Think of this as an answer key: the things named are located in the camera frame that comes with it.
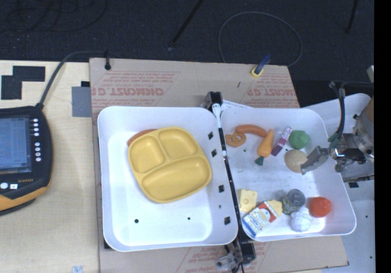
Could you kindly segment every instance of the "blue marker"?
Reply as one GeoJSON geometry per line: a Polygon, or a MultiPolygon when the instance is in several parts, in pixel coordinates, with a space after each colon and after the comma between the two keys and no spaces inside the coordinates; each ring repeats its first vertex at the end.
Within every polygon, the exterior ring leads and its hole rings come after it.
{"type": "Polygon", "coordinates": [[[263,67],[270,63],[270,54],[266,54],[261,63],[251,70],[251,75],[258,78],[263,73],[263,67]]]}

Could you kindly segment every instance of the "yellow sponge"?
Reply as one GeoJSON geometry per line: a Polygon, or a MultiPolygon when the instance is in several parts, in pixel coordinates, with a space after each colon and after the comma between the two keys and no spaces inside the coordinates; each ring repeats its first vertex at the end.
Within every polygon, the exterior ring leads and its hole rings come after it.
{"type": "Polygon", "coordinates": [[[257,205],[258,192],[249,189],[239,189],[239,210],[242,212],[250,212],[257,205]]]}

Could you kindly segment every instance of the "yellow divided tray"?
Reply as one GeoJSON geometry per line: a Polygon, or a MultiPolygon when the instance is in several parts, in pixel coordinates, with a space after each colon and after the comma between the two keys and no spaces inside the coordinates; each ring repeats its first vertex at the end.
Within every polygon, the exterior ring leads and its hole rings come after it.
{"type": "Polygon", "coordinates": [[[138,185],[156,203],[190,196],[212,178],[201,146],[179,127],[156,129],[137,137],[129,145],[128,160],[138,185]]]}

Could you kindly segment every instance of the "red tomato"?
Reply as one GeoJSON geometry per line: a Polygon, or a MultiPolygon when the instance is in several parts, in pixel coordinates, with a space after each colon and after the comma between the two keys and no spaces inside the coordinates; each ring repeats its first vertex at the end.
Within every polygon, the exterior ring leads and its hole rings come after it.
{"type": "Polygon", "coordinates": [[[310,203],[310,213],[314,217],[325,217],[331,211],[331,201],[324,197],[314,197],[310,203]]]}

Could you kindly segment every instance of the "green ball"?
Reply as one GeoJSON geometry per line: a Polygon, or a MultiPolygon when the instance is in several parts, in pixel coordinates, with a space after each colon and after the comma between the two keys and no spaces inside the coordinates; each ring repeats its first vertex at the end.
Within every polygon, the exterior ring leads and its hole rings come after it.
{"type": "Polygon", "coordinates": [[[294,149],[302,149],[310,141],[310,136],[305,131],[296,129],[291,132],[288,140],[294,149]]]}

